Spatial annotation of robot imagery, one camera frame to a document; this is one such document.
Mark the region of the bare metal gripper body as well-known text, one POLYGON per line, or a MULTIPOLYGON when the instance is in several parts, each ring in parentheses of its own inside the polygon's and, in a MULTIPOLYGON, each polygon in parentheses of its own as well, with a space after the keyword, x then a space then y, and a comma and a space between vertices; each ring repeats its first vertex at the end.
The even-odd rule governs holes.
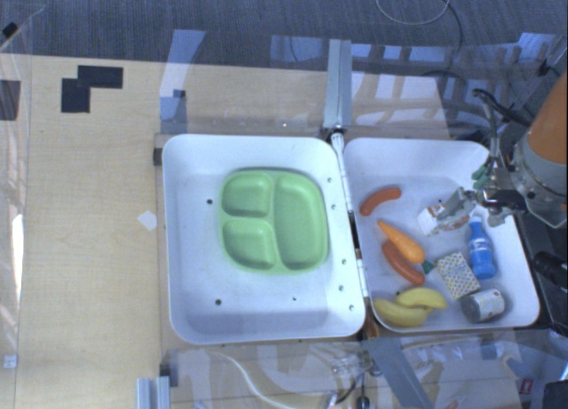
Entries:
POLYGON ((485 171, 477 179, 477 203, 487 209, 492 227, 504 224, 507 216, 526 212, 551 228, 567 226, 566 197, 540 184, 530 172, 485 171))

